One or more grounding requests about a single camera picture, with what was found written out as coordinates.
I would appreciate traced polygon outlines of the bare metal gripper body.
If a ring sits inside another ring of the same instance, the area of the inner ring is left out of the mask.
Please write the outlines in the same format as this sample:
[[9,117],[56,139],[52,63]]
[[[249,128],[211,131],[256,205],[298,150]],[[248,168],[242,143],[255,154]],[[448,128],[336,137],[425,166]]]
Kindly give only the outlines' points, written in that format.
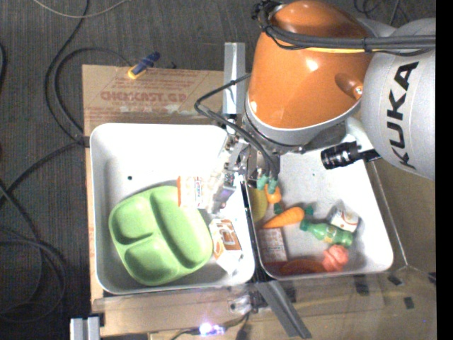
[[241,127],[235,118],[219,118],[218,122],[228,134],[226,170],[237,171],[254,188],[277,188],[280,157],[265,148],[257,135]]

